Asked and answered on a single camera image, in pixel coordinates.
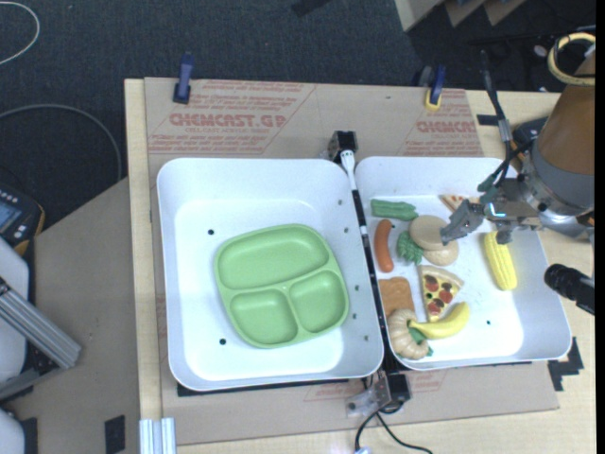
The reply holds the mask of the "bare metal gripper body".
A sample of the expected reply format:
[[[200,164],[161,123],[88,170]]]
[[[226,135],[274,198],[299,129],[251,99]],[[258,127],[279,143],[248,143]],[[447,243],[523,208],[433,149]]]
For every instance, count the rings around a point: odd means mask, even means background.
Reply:
[[[482,194],[487,219],[509,221],[516,230],[552,230],[573,238],[592,233],[590,211],[557,196],[542,181],[505,179]]]

